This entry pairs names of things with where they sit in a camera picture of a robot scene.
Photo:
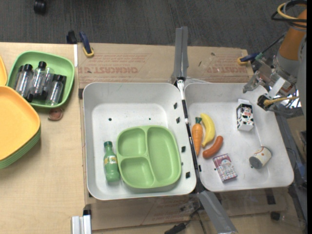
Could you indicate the green bottle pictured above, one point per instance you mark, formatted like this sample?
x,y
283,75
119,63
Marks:
x,y
111,164

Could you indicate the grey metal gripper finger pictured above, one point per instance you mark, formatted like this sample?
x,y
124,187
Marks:
x,y
258,64
251,83

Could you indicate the brown cardboard board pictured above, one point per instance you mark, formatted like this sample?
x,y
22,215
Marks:
x,y
136,64

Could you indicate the clear plastic bottle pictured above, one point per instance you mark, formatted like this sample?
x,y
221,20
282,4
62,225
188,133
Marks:
x,y
55,91
24,80
39,78

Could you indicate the white cow print carton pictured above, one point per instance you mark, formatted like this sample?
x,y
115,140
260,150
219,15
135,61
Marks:
x,y
245,117

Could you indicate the green divided plate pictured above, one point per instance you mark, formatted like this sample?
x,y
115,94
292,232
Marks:
x,y
158,150

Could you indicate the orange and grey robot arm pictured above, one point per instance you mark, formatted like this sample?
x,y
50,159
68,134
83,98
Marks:
x,y
291,43

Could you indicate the white can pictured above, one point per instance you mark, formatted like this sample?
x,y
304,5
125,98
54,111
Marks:
x,y
262,156

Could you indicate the yellow banana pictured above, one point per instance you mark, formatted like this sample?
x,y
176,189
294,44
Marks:
x,y
210,128

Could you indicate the pink carton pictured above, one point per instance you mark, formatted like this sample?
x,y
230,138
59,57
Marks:
x,y
225,168

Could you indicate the orange sausage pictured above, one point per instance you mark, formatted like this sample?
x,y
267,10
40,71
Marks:
x,y
214,148

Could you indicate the orange carrot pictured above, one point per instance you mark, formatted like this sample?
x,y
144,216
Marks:
x,y
197,135

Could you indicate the yellow plate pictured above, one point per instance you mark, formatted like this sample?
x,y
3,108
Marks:
x,y
17,123
2,72

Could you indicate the white plastic tray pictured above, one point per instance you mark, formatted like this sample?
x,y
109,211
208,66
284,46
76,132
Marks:
x,y
136,108
229,94

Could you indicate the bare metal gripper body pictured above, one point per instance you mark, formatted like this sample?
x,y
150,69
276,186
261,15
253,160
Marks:
x,y
274,73

